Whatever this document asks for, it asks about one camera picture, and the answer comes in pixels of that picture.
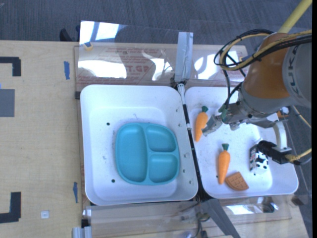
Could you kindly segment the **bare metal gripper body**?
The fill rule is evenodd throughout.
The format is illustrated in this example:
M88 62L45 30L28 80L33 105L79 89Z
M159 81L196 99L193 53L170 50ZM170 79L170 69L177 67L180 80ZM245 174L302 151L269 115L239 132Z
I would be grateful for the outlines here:
M275 113L258 112L244 102L235 102L221 106L221 121L235 130L243 123L270 128L278 122L278 118Z

